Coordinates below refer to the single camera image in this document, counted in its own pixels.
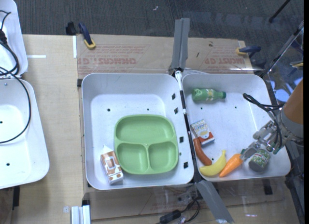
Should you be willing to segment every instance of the green bottle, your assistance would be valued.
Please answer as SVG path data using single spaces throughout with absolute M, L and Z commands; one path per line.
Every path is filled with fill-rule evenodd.
M 192 99 L 194 101 L 215 100 L 218 98 L 225 98 L 225 97 L 226 97 L 226 92 L 216 91 L 211 88 L 205 88 L 205 89 L 194 88 L 192 90 Z

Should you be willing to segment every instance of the carrot top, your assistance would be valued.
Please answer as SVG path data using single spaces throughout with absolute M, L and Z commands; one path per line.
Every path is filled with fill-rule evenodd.
M 219 177 L 224 177 L 230 172 L 234 171 L 236 168 L 238 168 L 243 160 L 240 158 L 241 154 L 234 154 L 226 163 L 225 167 L 222 169 L 222 171 L 219 173 Z

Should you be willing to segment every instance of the green plate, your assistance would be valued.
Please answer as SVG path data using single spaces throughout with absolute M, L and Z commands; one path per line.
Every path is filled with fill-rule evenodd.
M 178 162 L 174 126 L 161 115 L 121 118 L 115 127 L 114 143 L 121 168 L 131 174 L 167 172 Z

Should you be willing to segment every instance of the banana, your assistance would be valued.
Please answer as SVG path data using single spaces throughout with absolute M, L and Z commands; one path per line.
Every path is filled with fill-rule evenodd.
M 225 150 L 222 150 L 222 154 L 219 159 L 210 166 L 202 166 L 199 168 L 201 174 L 205 176 L 214 176 L 222 171 L 222 169 L 226 165 L 226 157 L 225 157 Z

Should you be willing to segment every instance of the can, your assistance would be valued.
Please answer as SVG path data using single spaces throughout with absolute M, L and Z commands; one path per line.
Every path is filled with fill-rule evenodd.
M 263 172 L 268 165 L 268 161 L 270 159 L 270 154 L 264 150 L 259 149 L 256 153 L 251 157 L 249 161 L 249 167 L 256 172 Z

